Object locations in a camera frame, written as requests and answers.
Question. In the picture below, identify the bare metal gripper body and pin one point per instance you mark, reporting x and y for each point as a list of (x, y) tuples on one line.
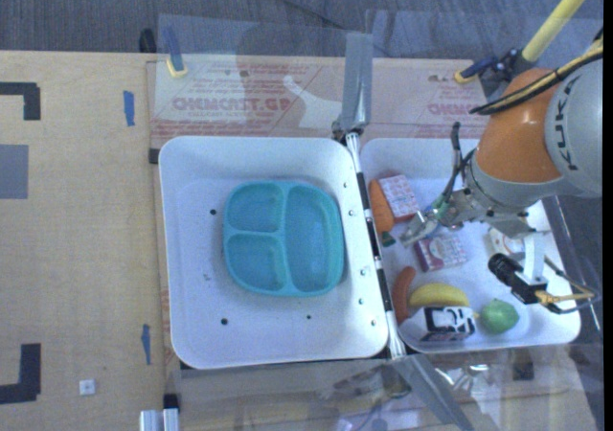
[(467, 211)]

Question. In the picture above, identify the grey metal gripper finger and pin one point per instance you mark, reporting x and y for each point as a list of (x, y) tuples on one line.
[(430, 228), (413, 230)]

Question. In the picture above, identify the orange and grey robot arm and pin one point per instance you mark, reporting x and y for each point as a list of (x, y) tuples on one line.
[(519, 151)]

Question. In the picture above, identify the pink and white carton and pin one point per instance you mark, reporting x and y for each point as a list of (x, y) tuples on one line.
[(400, 197), (440, 252)]

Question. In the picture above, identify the orange carrot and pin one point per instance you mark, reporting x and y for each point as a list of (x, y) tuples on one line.
[(380, 211)]

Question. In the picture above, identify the white packet with orange print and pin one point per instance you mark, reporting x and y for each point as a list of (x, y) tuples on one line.
[(500, 241)]

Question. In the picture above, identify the red sausage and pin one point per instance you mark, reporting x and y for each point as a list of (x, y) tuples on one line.
[(402, 292)]

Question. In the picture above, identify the yellow banana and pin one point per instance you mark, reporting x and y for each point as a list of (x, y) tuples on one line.
[(438, 296)]

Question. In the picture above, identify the black and white carton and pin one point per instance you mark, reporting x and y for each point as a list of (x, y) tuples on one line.
[(447, 324)]

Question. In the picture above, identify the blue divided plate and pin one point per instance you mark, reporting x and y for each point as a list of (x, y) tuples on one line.
[(306, 237)]

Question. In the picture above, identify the green apple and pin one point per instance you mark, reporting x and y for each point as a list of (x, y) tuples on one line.
[(499, 317)]

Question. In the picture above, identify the white plastic tray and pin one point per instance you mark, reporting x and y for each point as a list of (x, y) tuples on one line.
[(191, 252), (541, 328)]

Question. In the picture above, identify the brown cardboard board red print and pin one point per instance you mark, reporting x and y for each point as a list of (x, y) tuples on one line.
[(268, 103)]

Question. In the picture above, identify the black cylinder on white bracket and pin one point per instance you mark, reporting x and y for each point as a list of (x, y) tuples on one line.
[(519, 281)]

